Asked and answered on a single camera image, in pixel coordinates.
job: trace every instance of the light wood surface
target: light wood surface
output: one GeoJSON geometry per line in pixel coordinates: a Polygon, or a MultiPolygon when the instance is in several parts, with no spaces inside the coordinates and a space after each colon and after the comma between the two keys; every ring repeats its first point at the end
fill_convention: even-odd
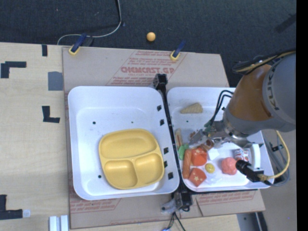
{"type": "MultiPolygon", "coordinates": [[[[0,43],[0,63],[26,61],[0,78],[0,194],[7,210],[29,209],[31,217],[0,220],[0,230],[48,230],[50,216],[69,215],[64,92],[48,91],[48,72],[62,72],[62,47],[0,43]],[[42,106],[60,123],[43,122],[42,106]]],[[[83,229],[157,230],[168,221],[83,229]]],[[[239,231],[236,215],[182,220],[186,230],[239,231]]],[[[181,230],[175,221],[173,231],[181,230]]]]}

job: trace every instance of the yellow clamp pad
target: yellow clamp pad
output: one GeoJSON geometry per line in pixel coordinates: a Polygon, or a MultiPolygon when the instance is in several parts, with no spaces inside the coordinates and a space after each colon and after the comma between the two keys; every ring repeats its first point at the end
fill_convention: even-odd
{"type": "Polygon", "coordinates": [[[176,60],[179,58],[180,53],[177,55],[177,57],[174,57],[174,56],[173,56],[173,53],[174,53],[174,52],[175,52],[175,50],[170,54],[170,59],[173,60],[173,61],[176,61],[176,60]]]}
{"type": "Polygon", "coordinates": [[[75,56],[80,51],[80,47],[78,47],[75,52],[72,52],[72,48],[73,48],[73,45],[71,48],[69,48],[68,53],[72,56],[75,56]]]}

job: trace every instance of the white cable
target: white cable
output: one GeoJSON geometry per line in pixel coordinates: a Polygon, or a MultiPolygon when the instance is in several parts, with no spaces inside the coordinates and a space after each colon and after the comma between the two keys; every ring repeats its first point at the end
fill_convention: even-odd
{"type": "MultiPolygon", "coordinates": [[[[112,32],[110,33],[107,33],[107,34],[104,34],[104,35],[98,35],[98,36],[92,36],[93,38],[102,38],[102,37],[106,37],[106,36],[109,36],[113,33],[115,33],[121,26],[122,24],[122,13],[121,13],[121,7],[120,7],[120,0],[117,0],[117,4],[118,4],[118,9],[119,9],[119,17],[120,17],[120,22],[119,24],[117,25],[117,27],[115,28],[115,30],[113,30],[112,32]]],[[[59,45],[60,41],[65,38],[65,37],[70,37],[70,36],[81,36],[81,34],[67,34],[67,35],[64,35],[62,36],[61,38],[59,38],[58,42],[57,42],[57,45],[59,45]]]]}

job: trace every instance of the black connector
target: black connector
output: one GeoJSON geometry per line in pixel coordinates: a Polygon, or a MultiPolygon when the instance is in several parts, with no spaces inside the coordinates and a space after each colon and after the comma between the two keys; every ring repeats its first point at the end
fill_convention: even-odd
{"type": "Polygon", "coordinates": [[[235,164],[235,167],[244,175],[246,175],[247,179],[249,179],[252,182],[258,182],[261,181],[258,177],[259,174],[263,174],[264,170],[262,169],[253,169],[251,167],[251,164],[244,161],[244,160],[238,160],[235,164]]]}

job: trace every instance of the white tray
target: white tray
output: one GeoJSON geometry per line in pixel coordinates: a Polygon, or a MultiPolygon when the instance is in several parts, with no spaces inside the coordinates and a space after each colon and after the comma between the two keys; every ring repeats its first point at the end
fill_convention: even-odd
{"type": "Polygon", "coordinates": [[[144,196],[172,193],[177,189],[180,177],[158,91],[150,87],[76,87],[69,92],[68,106],[73,184],[81,198],[144,196]],[[167,166],[159,182],[119,190],[111,187],[104,177],[98,145],[104,134],[131,128],[146,129],[155,136],[167,166]]]}
{"type": "MultiPolygon", "coordinates": [[[[173,131],[180,128],[183,143],[189,142],[190,134],[201,128],[204,128],[204,124],[213,116],[216,108],[218,96],[222,90],[234,91],[234,88],[205,88],[205,87],[176,87],[172,88],[167,94],[167,100],[169,105],[169,111],[171,115],[171,122],[173,125],[173,131]],[[200,103],[203,107],[203,112],[200,114],[181,114],[181,109],[194,104],[200,103]]],[[[229,98],[225,98],[221,107],[227,107],[229,98]]],[[[222,119],[223,111],[220,110],[215,120],[222,119]]],[[[264,140],[261,132],[251,135],[247,138],[249,141],[263,144],[260,147],[261,162],[260,166],[264,170],[264,174],[273,175],[269,155],[264,145],[264,140]]],[[[233,156],[233,150],[239,147],[234,143],[225,143],[217,150],[219,156],[213,161],[208,161],[216,166],[217,178],[221,180],[215,183],[209,184],[208,181],[204,181],[200,186],[196,187],[189,180],[184,179],[186,186],[194,192],[216,192],[216,191],[231,191],[231,190],[248,190],[248,189],[261,189],[267,188],[268,185],[262,182],[251,182],[245,175],[239,171],[233,175],[223,174],[220,167],[220,161],[228,156],[233,156]]]]}

